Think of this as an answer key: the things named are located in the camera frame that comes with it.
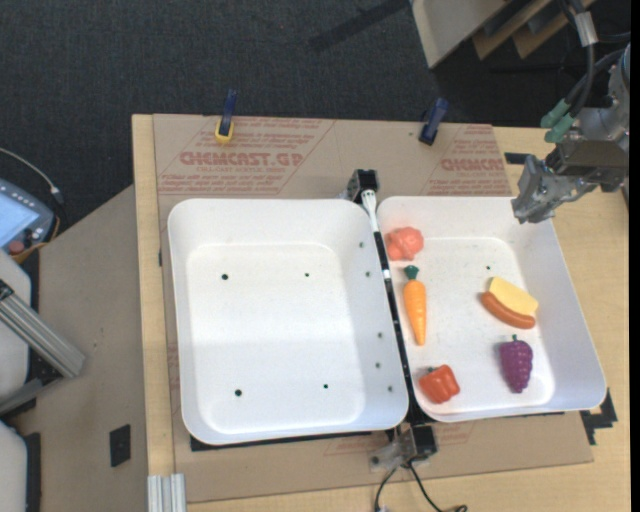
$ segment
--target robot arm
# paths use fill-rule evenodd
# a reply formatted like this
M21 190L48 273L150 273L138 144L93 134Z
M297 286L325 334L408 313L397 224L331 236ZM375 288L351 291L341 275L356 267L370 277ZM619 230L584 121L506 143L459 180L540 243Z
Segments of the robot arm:
M556 146L544 161L532 155L525 161L519 195L511 202L520 223L541 222L562 203L598 186L612 192L624 183L629 174L630 66L631 44L595 64L594 73L609 69L611 74L608 108L579 107L575 117L565 115L571 107L566 99L586 88L585 78L543 118L543 126L552 128L545 140Z

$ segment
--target purple grapes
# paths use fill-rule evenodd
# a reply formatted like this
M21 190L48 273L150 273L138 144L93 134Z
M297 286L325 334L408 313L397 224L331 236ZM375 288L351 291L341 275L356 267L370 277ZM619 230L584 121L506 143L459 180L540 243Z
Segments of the purple grapes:
M513 336L513 341L500 345L502 373L511 391L522 393L529 384L533 367L533 350L526 341Z

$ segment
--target toy carrot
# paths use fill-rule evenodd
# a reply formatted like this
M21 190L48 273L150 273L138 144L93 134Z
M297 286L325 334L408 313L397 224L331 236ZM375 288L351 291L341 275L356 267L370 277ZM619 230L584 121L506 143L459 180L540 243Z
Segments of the toy carrot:
M414 265L405 267L404 273L409 278L404 285L404 307L409 316L418 345L424 345L427 335L427 290L424 284L417 280L420 269Z

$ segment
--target green connector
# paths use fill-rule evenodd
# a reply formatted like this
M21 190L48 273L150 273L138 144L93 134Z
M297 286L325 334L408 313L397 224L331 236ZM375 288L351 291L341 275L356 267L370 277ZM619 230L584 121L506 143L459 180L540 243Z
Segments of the green connector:
M560 118L569 112L571 105L564 100L560 100L558 104L549 110L547 114L540 120L540 126L542 128L553 128Z
M571 125L573 125L575 120L575 117L571 117L569 114L566 114L553 128L551 128L551 130L544 134L545 142L552 142L555 144L562 142L564 134L569 131L569 128L571 128Z

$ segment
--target red bell pepper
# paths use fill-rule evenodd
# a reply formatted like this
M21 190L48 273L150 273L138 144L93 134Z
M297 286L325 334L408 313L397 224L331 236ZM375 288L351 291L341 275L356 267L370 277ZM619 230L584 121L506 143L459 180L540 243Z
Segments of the red bell pepper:
M436 404L446 402L460 393L460 386L453 370L446 364L421 377L418 384L427 398Z

